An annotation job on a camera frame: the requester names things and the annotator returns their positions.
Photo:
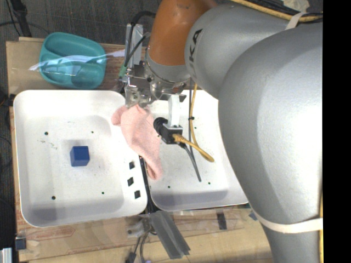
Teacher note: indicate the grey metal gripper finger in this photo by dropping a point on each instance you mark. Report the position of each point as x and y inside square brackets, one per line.
[132, 97]
[145, 99]

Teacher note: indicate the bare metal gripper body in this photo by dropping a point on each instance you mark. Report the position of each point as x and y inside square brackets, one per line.
[161, 88]

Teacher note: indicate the pink cloth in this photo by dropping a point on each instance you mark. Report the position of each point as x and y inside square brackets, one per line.
[140, 136]

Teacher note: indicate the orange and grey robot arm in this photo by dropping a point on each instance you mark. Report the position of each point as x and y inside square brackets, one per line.
[263, 97]

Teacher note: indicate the teal divided plate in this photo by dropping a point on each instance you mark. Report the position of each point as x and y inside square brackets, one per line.
[68, 53]

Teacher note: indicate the blue cube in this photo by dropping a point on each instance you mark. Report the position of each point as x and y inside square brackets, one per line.
[80, 156]

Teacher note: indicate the thin black rod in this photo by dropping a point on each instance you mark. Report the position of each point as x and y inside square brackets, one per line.
[145, 185]

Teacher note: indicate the white plastic tray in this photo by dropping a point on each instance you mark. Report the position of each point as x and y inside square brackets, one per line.
[82, 182]
[181, 179]

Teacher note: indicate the brown cardboard board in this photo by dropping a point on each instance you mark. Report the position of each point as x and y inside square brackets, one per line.
[219, 242]

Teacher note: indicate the black cylinder on white bracket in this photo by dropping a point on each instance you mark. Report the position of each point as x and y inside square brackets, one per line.
[166, 131]

